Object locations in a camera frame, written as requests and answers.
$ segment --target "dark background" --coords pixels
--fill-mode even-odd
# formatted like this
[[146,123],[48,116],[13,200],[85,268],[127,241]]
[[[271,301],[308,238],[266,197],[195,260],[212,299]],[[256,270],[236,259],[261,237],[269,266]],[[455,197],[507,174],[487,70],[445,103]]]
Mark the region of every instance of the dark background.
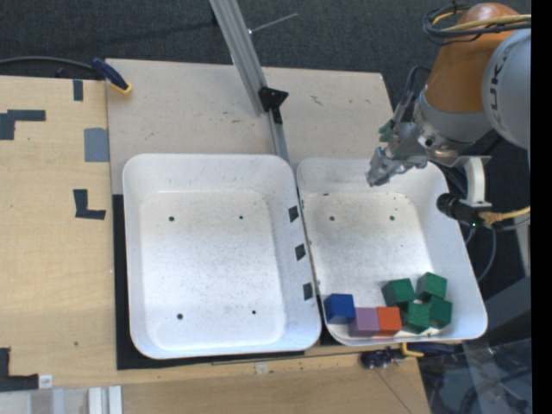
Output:
[[[423,16],[453,0],[238,0],[249,28],[298,16],[252,36],[263,66],[379,72],[394,106],[415,65],[432,67],[439,47],[422,32]],[[531,0],[498,2],[530,14]],[[208,0],[0,0],[0,59],[47,55],[90,63],[94,57],[230,64],[211,23]],[[85,69],[48,62],[1,64],[0,74],[94,78]],[[421,88],[423,81],[418,82]],[[487,200],[497,211],[530,203],[527,153],[490,132],[471,153],[490,151]],[[367,157],[373,149],[367,149]],[[514,232],[496,234],[496,256],[480,282],[490,298],[524,276]],[[476,274],[492,253],[481,229],[468,246]]]

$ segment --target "empty white tray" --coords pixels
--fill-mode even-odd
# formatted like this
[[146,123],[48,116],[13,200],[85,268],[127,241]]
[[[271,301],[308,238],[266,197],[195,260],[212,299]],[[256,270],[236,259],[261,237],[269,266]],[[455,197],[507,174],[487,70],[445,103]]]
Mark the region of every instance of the empty white tray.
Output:
[[352,294],[357,307],[385,306],[387,281],[417,279],[432,272],[448,280],[452,322],[421,335],[399,331],[393,338],[351,337],[348,326],[327,323],[340,343],[459,341],[486,330],[487,316],[459,224],[443,215],[436,200],[448,191],[442,172],[429,163],[370,187],[368,159],[309,158],[298,167],[304,225],[320,297]]
[[299,351],[321,321],[291,167],[139,154],[123,170],[130,334],[155,359]]

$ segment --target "purple cube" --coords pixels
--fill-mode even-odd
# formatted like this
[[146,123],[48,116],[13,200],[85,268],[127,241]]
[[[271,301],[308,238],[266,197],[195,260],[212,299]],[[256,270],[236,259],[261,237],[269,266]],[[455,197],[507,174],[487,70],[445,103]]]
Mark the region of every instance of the purple cube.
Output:
[[375,308],[356,308],[356,318],[348,325],[352,337],[372,337],[380,332],[380,320]]

